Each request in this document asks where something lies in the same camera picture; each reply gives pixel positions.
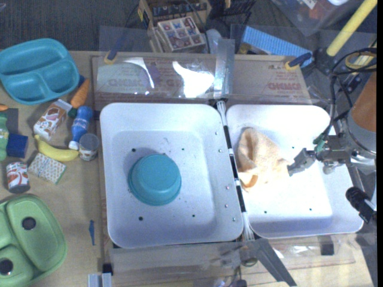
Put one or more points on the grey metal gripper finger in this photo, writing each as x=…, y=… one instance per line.
x=305, y=155
x=296, y=167

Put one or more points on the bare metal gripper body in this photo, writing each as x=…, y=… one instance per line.
x=336, y=151

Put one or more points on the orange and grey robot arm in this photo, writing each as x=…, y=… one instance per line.
x=365, y=109

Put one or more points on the white plastic tray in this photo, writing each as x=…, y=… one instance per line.
x=197, y=172
x=299, y=199

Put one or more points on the orange cloth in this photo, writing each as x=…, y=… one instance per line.
x=258, y=157

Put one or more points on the brown cardboard board red print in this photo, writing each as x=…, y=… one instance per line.
x=263, y=79

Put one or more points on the blue bowl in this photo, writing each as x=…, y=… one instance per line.
x=154, y=179

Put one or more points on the grey can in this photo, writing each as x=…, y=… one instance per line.
x=88, y=148

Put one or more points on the blue bottle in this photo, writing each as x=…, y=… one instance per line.
x=80, y=124

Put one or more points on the orange carrot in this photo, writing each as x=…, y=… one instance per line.
x=80, y=96

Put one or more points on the yellow banana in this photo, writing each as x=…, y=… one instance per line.
x=57, y=153

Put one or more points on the white and brown carton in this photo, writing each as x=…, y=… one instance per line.
x=49, y=121

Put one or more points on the green divided plate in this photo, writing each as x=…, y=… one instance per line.
x=33, y=238

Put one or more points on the blue divided plate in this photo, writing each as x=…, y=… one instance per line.
x=36, y=70

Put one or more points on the red and white can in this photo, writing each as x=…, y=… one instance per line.
x=18, y=176

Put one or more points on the blue cube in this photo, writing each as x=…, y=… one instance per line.
x=17, y=145

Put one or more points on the black cylinder on white bracket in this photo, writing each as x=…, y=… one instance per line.
x=359, y=200

